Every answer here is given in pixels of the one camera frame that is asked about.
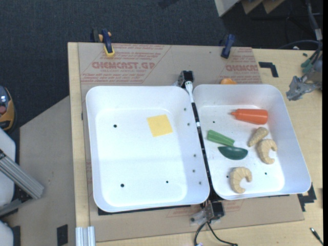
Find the cardboard sheet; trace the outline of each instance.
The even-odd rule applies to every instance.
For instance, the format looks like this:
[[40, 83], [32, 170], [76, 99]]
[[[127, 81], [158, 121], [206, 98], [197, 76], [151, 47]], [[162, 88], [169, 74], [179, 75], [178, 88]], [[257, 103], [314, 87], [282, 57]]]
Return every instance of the cardboard sheet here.
[[[92, 193], [92, 169], [85, 97], [99, 85], [173, 85], [182, 70], [192, 70], [194, 87], [219, 84], [231, 78], [239, 84], [260, 84], [251, 48], [231, 49], [229, 59], [220, 57], [223, 47], [113, 44], [115, 56], [107, 58], [102, 44], [78, 43], [84, 138], [91, 225], [97, 241], [109, 241], [194, 232], [190, 216], [200, 206], [99, 215]], [[215, 229], [303, 220], [297, 195], [223, 201], [225, 217]]]

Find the toy food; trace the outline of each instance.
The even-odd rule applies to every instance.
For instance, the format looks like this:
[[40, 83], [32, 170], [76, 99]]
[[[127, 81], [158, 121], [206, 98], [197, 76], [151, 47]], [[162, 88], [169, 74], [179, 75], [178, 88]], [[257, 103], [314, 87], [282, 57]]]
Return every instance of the toy food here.
[[240, 186], [240, 182], [243, 178], [246, 178], [248, 182], [252, 181], [252, 172], [248, 168], [234, 168], [230, 173], [230, 185], [234, 192], [239, 194], [245, 192], [245, 189]]
[[257, 151], [261, 160], [266, 164], [272, 164], [275, 162], [274, 158], [269, 157], [270, 150], [277, 151], [277, 144], [272, 139], [264, 139], [257, 146]]
[[255, 145], [256, 143], [258, 143], [260, 140], [262, 140], [263, 138], [265, 138], [268, 135], [269, 131], [264, 128], [264, 127], [259, 127], [254, 135], [252, 136], [252, 138], [250, 139], [250, 141], [248, 142], [248, 146], [251, 147], [253, 145]]
[[220, 82], [221, 85], [235, 85], [237, 84], [236, 81], [233, 81], [231, 78], [224, 78]]
[[220, 144], [227, 145], [227, 146], [233, 146], [234, 142], [235, 142], [233, 139], [226, 137], [214, 130], [208, 131], [207, 139], [209, 141], [213, 141], [215, 143], [220, 143]]
[[268, 112], [265, 109], [237, 109], [231, 113], [237, 120], [254, 124], [265, 124], [268, 121]]
[[247, 156], [248, 150], [237, 147], [218, 147], [221, 154], [232, 160], [240, 160]]

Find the yellow sponge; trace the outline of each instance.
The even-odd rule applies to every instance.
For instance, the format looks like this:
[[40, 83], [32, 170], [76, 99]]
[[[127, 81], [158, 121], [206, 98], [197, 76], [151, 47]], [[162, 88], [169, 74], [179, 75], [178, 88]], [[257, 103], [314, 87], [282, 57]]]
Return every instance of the yellow sponge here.
[[163, 136], [173, 132], [169, 118], [166, 115], [148, 117], [147, 122], [153, 137]]

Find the table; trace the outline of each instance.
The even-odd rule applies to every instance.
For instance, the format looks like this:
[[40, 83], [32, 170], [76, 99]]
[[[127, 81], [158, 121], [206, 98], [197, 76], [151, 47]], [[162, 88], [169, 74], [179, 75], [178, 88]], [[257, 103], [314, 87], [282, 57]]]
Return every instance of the table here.
[[[257, 62], [272, 62], [278, 70], [278, 78], [270, 69], [259, 69], [262, 82], [278, 88], [282, 95], [294, 75], [301, 76], [300, 64], [304, 51], [253, 50]], [[75, 187], [75, 213], [77, 227], [90, 225], [86, 180], [83, 123], [81, 120], [81, 92], [79, 80], [78, 43], [68, 43], [70, 101], [72, 119], [72, 143]], [[285, 103], [312, 178], [317, 200], [305, 206], [304, 221], [259, 225], [246, 228], [219, 230], [218, 236], [239, 245], [319, 245], [310, 227], [323, 239], [323, 191], [322, 191], [322, 92], [306, 94], [298, 101]], [[97, 245], [193, 245], [194, 233], [147, 237], [130, 240], [108, 241]], [[201, 232], [198, 241], [204, 245], [220, 245], [213, 235]]]

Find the orange object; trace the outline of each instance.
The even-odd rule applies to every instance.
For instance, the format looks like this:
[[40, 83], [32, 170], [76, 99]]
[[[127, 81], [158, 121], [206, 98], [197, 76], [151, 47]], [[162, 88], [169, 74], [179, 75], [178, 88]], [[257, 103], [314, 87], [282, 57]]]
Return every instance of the orange object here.
[[268, 121], [268, 112], [265, 109], [237, 109], [232, 112], [237, 120], [242, 120], [254, 124], [265, 124]]
[[220, 82], [221, 85], [235, 85], [237, 84], [236, 81], [233, 81], [231, 78], [224, 78]]

